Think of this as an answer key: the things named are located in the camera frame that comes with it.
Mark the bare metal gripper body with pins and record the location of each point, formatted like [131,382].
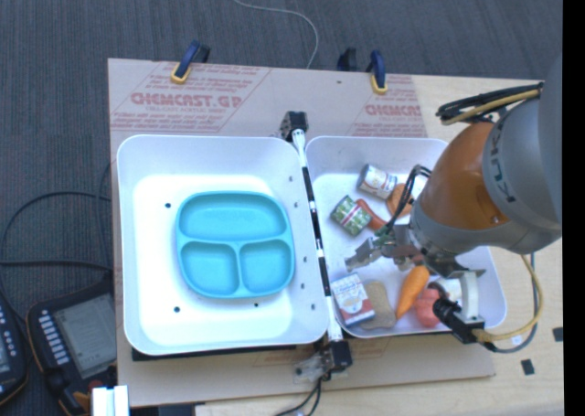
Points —
[402,245]

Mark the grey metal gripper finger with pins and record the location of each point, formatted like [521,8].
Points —
[368,246]
[357,261]

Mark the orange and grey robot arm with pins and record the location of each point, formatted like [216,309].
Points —
[461,190]

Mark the orange sausage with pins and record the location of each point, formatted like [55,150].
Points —
[374,216]

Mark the green can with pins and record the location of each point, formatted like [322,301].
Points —
[351,215]

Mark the red and white carton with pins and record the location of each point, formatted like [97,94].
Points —
[353,299]

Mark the orange toy bread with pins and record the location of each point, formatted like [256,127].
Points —
[396,202]

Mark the orange carrot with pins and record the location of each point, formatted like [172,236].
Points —
[411,288]

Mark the brown bread slice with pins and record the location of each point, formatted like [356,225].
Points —
[383,304]

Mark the white can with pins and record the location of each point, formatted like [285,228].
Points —
[375,181]

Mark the thin black and white rod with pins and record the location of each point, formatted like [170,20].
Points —
[312,204]

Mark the pink toy food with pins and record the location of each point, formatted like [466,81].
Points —
[427,311]

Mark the white plastic tray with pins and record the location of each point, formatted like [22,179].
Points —
[329,163]
[151,222]

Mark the blue divided plate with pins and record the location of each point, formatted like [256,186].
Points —
[233,245]

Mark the brown cardboard board red print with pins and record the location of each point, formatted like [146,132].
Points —
[192,99]

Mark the black cylinder on white bracket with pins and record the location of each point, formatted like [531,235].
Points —
[459,313]

